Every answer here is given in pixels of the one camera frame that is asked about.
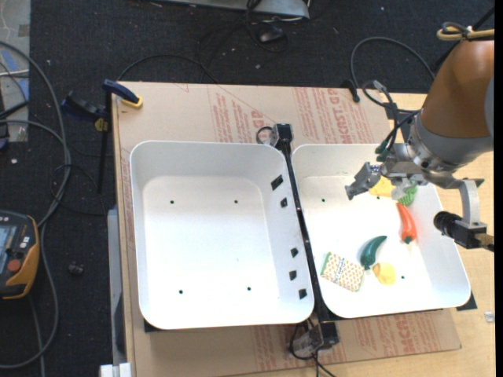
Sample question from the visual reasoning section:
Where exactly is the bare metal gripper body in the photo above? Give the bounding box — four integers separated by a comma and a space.
379, 142, 453, 187

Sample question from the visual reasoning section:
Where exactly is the white plastic tray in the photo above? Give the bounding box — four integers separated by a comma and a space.
129, 140, 316, 331
291, 143, 472, 320

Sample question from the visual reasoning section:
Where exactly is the yellow toy corn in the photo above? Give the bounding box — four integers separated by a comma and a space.
368, 175, 396, 199

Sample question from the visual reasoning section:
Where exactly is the yellow toy food lump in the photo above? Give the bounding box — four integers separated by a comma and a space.
371, 262, 398, 287

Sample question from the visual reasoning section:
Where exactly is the green toy pepper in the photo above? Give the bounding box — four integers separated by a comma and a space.
356, 235, 388, 271

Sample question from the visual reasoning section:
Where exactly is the orange patterned packet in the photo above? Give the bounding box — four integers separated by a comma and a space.
319, 251, 365, 294

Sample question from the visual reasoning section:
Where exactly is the orange toy pepper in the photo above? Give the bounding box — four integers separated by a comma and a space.
395, 201, 418, 245

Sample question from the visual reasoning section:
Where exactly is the black cylinder on white bracket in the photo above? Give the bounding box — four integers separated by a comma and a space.
433, 178, 489, 250

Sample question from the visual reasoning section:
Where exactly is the brown cardboard board, red print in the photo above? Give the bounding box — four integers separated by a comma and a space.
111, 80, 463, 377

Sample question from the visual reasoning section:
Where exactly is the black block with thin wires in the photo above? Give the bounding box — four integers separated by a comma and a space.
270, 123, 294, 147
292, 320, 340, 356

